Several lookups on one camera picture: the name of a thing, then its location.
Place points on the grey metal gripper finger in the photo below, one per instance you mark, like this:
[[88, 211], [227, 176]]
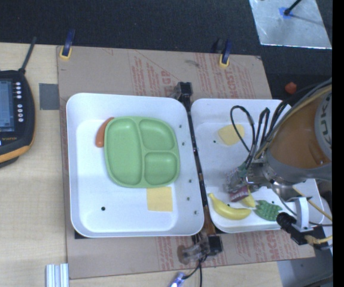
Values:
[[234, 179]]

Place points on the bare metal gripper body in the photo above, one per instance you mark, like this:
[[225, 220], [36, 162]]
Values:
[[261, 175]]

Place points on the red and white packet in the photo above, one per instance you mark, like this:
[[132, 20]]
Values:
[[239, 195]]

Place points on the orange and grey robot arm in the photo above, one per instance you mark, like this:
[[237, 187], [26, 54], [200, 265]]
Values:
[[297, 142]]

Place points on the white plastic tray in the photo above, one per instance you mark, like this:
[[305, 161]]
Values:
[[213, 166], [124, 214]]

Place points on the small yellow curved piece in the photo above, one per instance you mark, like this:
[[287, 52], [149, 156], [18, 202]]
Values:
[[249, 202]]

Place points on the yellow banana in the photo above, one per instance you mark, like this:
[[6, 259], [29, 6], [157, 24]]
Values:
[[228, 211]]

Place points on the green grapes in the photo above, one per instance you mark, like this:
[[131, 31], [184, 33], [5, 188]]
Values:
[[267, 211]]

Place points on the thin black rod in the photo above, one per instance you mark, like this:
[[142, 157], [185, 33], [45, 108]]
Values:
[[196, 157]]

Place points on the yellow rounded cheese slice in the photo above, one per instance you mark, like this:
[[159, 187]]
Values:
[[228, 134]]

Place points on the yellow square cheese slice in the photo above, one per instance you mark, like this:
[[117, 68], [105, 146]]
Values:
[[159, 199]]

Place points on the green divided plate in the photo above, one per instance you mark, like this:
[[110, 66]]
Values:
[[130, 151]]

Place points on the orange sausage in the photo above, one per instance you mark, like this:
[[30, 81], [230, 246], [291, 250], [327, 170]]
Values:
[[100, 136]]

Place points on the brown cardboard board red print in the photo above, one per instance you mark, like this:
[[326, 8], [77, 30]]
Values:
[[109, 70]]

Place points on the black cylinder on white bracket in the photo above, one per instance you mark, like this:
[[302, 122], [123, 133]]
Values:
[[301, 214]]

